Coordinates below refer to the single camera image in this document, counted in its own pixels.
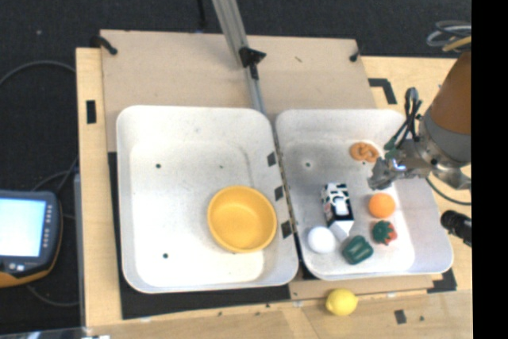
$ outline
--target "display screen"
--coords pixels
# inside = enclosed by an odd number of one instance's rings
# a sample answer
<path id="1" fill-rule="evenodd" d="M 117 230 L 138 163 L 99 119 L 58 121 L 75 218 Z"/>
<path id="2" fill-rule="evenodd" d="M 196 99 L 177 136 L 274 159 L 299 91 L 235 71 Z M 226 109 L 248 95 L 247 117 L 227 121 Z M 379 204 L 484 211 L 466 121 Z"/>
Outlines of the display screen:
<path id="1" fill-rule="evenodd" d="M 39 256 L 45 209 L 45 201 L 0 198 L 0 256 Z"/>

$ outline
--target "green pepper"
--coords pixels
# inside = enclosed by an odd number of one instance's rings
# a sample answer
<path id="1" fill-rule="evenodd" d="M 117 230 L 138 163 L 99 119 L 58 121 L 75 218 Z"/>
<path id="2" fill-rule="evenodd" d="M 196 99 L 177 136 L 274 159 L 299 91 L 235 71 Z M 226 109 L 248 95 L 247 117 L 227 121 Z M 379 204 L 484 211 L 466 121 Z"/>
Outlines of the green pepper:
<path id="1" fill-rule="evenodd" d="M 365 240 L 365 237 L 359 235 L 354 236 L 346 247 L 344 247 L 342 250 L 342 256 L 345 257 L 348 263 L 358 264 L 359 262 L 372 256 L 373 252 L 374 249 Z"/>

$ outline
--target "yellow bowl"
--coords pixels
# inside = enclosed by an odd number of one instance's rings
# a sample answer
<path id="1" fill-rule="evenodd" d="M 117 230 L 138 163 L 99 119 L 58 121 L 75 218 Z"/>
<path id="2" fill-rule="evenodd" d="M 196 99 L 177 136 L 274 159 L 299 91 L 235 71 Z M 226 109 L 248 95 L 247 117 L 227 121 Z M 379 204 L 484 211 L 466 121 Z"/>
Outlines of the yellow bowl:
<path id="1" fill-rule="evenodd" d="M 220 190 L 208 206 L 208 226 L 215 241 L 237 253 L 267 247 L 277 230 L 277 216 L 270 201 L 245 186 Z"/>

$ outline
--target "small box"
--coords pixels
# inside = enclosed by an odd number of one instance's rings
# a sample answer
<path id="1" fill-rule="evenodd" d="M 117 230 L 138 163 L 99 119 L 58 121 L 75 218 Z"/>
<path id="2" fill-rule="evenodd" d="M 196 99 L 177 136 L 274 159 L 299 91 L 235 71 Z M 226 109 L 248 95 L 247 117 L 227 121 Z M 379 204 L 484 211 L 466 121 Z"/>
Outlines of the small box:
<path id="1" fill-rule="evenodd" d="M 349 236 L 355 221 L 345 183 L 327 183 L 321 190 L 321 204 L 325 211 L 326 225 L 338 241 Z"/>

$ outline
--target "white tray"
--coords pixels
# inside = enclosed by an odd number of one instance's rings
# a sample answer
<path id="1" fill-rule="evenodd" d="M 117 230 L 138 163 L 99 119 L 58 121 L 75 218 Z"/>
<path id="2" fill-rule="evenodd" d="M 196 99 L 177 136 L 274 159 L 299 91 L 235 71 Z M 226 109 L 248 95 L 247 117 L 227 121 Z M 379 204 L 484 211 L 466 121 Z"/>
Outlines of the white tray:
<path id="1" fill-rule="evenodd" d="M 121 254 L 129 284 L 146 293 L 282 285 L 298 270 L 292 235 L 233 254 L 206 223 L 210 199 L 246 185 L 290 219 L 271 125 L 255 110 L 130 106 L 117 120 Z"/>
<path id="2" fill-rule="evenodd" d="M 383 145 L 403 121 L 393 110 L 289 110 L 277 117 L 276 132 L 303 261 L 318 278 L 439 273 L 451 266 L 452 247 L 423 179 L 396 181 L 383 190 L 396 202 L 388 220 L 398 238 L 388 246 L 371 238 L 371 228 L 379 220 L 368 212 L 368 200 L 378 192 L 367 183 L 373 164 L 354 160 L 349 147 L 367 141 L 382 155 Z M 374 249 L 359 264 L 351 265 L 342 256 L 347 241 L 337 242 L 336 250 L 328 254 L 317 254 L 307 244 L 308 232 L 326 225 L 320 192 L 330 182 L 347 183 L 355 217 L 350 237 L 362 235 Z"/>

